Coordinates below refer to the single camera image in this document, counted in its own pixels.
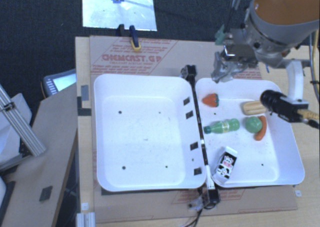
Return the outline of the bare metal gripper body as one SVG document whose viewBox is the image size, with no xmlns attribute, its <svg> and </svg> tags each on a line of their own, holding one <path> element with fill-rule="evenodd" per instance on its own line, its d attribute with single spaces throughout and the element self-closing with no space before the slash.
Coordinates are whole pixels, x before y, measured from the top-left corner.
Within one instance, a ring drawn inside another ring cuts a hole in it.
<svg viewBox="0 0 320 227">
<path fill-rule="evenodd" d="M 223 29 L 224 57 L 241 64 L 264 63 L 272 68 L 284 68 L 283 54 L 288 53 L 288 35 L 277 29 L 255 27 Z"/>
</svg>

